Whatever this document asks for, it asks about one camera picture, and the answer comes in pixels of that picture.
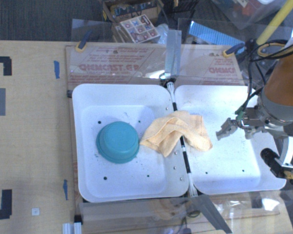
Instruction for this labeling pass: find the yellow cloth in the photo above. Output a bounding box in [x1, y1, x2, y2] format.
[139, 110, 213, 158]

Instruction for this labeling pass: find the white plastic tray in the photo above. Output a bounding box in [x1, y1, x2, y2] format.
[173, 84, 287, 195]
[72, 83, 190, 203]

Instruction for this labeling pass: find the thin black and white rod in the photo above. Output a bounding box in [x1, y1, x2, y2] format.
[166, 81, 199, 197]

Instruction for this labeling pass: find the teal bowl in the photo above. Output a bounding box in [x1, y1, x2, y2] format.
[95, 120, 140, 165]

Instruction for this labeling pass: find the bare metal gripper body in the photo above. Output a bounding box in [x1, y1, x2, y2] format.
[238, 107, 288, 138]

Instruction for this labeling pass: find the brown cardboard box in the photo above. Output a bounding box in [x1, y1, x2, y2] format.
[102, 0, 162, 25]

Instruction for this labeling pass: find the patterned printed box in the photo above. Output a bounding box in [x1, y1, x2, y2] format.
[119, 14, 161, 44]

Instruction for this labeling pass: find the black cylinder on white bracket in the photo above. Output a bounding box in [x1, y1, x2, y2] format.
[260, 135, 293, 179]

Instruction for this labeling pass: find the brown cardboard board, red print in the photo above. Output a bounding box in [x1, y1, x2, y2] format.
[65, 41, 283, 229]

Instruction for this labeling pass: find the clear plastic bin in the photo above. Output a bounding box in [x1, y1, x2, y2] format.
[208, 0, 293, 30]

